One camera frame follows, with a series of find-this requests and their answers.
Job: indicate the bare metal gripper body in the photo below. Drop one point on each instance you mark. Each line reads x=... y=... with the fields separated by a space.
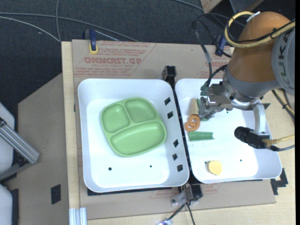
x=220 y=97

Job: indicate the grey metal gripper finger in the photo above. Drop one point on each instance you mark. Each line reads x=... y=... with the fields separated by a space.
x=211 y=113
x=203 y=109

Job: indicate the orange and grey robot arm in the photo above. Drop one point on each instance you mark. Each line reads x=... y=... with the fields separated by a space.
x=253 y=55

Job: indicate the beige ice cream cone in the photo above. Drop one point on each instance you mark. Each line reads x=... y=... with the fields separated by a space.
x=194 y=107

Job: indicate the orange pretzel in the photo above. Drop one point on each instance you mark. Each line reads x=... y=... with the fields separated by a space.
x=192 y=123

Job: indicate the green bean pod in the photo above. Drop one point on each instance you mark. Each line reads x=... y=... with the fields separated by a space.
x=199 y=136

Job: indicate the white plastic tray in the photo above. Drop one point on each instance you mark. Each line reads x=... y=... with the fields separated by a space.
x=131 y=172
x=234 y=158

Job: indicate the yellow biscuit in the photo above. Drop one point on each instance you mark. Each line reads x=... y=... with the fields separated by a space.
x=214 y=167

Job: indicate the green divided plate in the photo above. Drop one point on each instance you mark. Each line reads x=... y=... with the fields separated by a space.
x=136 y=132

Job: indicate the brown cardboard board red print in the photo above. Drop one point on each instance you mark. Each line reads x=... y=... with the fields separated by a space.
x=122 y=62

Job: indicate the black cylinder on white bracket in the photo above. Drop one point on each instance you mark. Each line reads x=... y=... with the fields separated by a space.
x=250 y=136

